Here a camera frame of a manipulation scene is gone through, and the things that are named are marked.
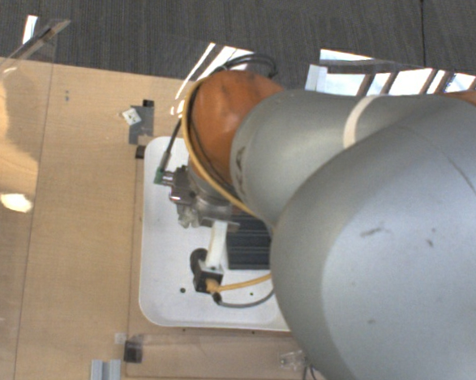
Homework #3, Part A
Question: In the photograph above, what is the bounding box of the white plastic tray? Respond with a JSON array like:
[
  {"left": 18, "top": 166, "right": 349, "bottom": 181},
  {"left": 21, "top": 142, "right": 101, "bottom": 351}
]
[{"left": 132, "top": 134, "right": 305, "bottom": 337}]

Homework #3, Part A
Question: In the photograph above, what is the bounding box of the black ribbed box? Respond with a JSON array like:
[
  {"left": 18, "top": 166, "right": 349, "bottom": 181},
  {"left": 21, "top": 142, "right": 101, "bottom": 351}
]
[{"left": 223, "top": 211, "right": 277, "bottom": 275}]

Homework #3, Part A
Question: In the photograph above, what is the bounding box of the black cylinder on white bracket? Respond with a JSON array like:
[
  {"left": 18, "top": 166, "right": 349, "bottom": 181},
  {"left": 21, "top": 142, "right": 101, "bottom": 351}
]
[{"left": 187, "top": 218, "right": 230, "bottom": 297}]

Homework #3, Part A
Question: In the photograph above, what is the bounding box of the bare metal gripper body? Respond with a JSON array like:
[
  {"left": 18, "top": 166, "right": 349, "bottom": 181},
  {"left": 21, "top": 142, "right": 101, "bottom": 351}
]
[{"left": 165, "top": 164, "right": 245, "bottom": 233}]

